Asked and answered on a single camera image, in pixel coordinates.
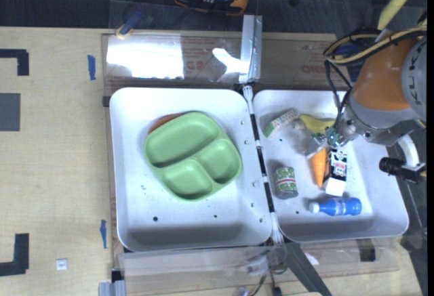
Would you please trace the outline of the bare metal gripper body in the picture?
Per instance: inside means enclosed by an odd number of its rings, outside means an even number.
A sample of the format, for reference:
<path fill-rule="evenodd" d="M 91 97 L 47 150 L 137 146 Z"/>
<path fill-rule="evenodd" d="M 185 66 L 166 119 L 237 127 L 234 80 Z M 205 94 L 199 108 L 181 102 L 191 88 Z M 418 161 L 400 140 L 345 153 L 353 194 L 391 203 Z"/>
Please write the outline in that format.
<path fill-rule="evenodd" d="M 335 122 L 319 135 L 319 142 L 322 146 L 341 147 L 356 137 L 354 121 L 339 114 Z"/>

